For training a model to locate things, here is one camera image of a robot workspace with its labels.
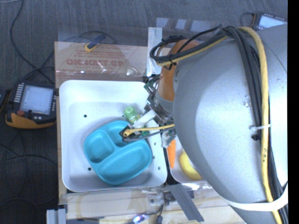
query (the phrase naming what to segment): white tray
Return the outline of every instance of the white tray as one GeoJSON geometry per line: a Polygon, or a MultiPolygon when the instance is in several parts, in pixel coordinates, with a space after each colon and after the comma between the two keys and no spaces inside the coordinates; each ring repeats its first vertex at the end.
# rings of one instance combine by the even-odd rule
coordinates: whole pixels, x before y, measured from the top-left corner
{"type": "MultiPolygon", "coordinates": [[[[139,113],[144,112],[149,94],[143,86],[142,82],[91,80],[69,80],[60,86],[62,180],[68,190],[85,192],[157,187],[166,181],[167,168],[159,135],[147,139],[153,153],[150,166],[117,187],[104,183],[90,169],[83,150],[84,140],[92,131],[113,120],[126,120],[123,110],[127,106],[133,106],[139,113]]],[[[151,120],[147,126],[158,125],[151,120]]]]}
{"type": "Polygon", "coordinates": [[[182,154],[184,149],[183,149],[178,137],[176,137],[175,140],[176,140],[176,158],[175,158],[174,167],[170,168],[171,176],[179,183],[206,182],[203,177],[200,180],[193,180],[190,177],[188,177],[187,174],[184,173],[184,171],[180,165],[180,162],[179,162],[180,155],[182,154]]]}

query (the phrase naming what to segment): handheld screen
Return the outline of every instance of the handheld screen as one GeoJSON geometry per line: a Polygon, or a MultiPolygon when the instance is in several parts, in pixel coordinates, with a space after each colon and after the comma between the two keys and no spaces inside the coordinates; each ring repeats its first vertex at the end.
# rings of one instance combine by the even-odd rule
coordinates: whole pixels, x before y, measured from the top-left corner
{"type": "Polygon", "coordinates": [[[20,110],[34,113],[50,114],[53,89],[26,85],[20,110]]]}
{"type": "Polygon", "coordinates": [[[270,28],[270,27],[274,27],[274,26],[278,26],[278,25],[283,25],[283,24],[287,24],[286,21],[282,21],[282,20],[278,20],[275,18],[271,18],[268,16],[261,16],[260,22],[259,22],[259,26],[263,27],[263,28],[270,28]]]}

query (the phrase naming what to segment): blue divided plate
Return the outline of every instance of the blue divided plate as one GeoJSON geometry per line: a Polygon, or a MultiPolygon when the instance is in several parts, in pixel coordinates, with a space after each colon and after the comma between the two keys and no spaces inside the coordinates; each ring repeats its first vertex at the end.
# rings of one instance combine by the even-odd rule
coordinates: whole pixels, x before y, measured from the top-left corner
{"type": "Polygon", "coordinates": [[[119,132],[129,123],[116,120],[87,136],[84,152],[93,170],[109,185],[120,185],[138,176],[152,162],[152,151],[146,140],[126,143],[119,132]]]}

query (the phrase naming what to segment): toy carrot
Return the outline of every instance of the toy carrot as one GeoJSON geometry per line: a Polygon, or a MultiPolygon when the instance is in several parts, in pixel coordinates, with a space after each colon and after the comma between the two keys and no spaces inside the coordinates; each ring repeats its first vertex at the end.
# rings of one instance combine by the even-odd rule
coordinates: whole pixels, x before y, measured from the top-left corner
{"type": "Polygon", "coordinates": [[[172,140],[167,147],[167,153],[168,153],[168,161],[170,168],[174,168],[174,163],[176,159],[176,141],[172,140]]]}

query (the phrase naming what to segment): white strap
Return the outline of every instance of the white strap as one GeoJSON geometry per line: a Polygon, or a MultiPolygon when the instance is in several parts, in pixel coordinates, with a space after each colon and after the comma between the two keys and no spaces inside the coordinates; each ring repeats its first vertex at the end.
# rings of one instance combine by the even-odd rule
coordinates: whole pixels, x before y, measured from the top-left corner
{"type": "Polygon", "coordinates": [[[288,184],[286,184],[284,193],[279,199],[271,203],[235,203],[223,198],[229,205],[249,211],[276,211],[289,203],[288,184]]]}
{"type": "Polygon", "coordinates": [[[262,125],[262,126],[258,126],[258,127],[256,127],[256,126],[252,126],[250,129],[251,129],[252,131],[256,131],[256,130],[259,130],[259,129],[265,129],[265,128],[269,128],[269,127],[271,127],[271,124],[262,125]]]}

